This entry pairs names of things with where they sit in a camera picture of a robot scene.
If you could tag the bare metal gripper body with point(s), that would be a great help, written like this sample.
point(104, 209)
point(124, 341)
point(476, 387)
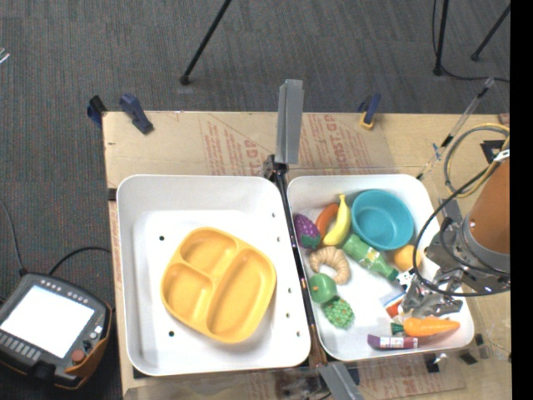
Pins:
point(449, 252)

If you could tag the brown cardboard board red print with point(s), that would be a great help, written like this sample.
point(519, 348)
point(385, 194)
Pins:
point(175, 148)

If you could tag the white plastic tray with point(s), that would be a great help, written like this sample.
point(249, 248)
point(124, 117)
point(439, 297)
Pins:
point(366, 298)
point(141, 198)

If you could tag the white and orange carton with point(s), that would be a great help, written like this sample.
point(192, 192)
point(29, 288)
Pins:
point(392, 302)

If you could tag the green broccoli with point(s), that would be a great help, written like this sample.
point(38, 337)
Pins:
point(339, 313)

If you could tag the green bottle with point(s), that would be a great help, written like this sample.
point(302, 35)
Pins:
point(366, 256)

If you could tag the yellow divided plate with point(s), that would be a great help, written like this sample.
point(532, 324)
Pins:
point(245, 290)

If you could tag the orange sausage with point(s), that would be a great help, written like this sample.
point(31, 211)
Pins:
point(324, 219)

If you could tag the teal bowl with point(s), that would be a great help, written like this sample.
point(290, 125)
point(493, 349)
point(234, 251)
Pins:
point(381, 219)

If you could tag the purple tube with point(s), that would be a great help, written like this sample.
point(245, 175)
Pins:
point(391, 342)

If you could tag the black and white carton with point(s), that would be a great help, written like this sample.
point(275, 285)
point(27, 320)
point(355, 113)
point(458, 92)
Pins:
point(403, 278)

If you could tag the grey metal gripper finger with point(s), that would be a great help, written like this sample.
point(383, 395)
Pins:
point(417, 296)
point(443, 305)

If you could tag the orange carrot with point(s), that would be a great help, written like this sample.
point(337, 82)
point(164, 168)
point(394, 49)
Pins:
point(429, 326)

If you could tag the black tripod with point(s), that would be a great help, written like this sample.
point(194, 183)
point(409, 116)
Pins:
point(210, 31)
point(442, 27)

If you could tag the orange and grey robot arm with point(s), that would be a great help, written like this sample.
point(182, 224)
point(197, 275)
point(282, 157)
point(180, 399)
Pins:
point(491, 206)

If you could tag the green apple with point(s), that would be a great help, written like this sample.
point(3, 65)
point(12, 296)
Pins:
point(321, 288)

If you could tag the thin black rod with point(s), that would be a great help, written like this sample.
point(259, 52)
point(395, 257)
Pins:
point(296, 248)

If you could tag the orange fruit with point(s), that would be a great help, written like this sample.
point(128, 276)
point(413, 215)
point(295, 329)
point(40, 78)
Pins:
point(404, 257)

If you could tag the purple grapes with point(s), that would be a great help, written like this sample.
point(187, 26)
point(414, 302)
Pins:
point(306, 229)

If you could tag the yellow banana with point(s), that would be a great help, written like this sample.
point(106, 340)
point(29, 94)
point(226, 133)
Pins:
point(340, 225)

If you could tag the beige croissant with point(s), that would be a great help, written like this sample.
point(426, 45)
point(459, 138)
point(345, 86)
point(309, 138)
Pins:
point(333, 258)

